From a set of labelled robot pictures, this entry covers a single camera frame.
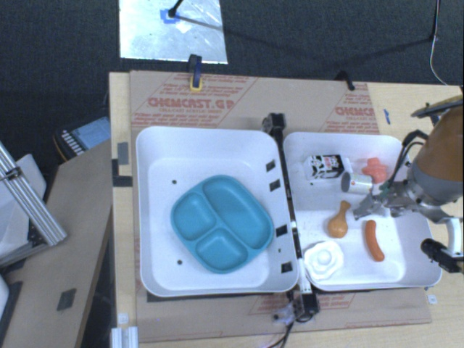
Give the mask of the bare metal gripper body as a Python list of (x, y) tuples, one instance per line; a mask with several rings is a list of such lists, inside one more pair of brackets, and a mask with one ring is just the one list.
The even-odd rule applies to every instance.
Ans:
[(418, 212), (423, 201), (423, 190), (412, 180), (387, 181), (380, 186), (380, 200), (392, 217)]

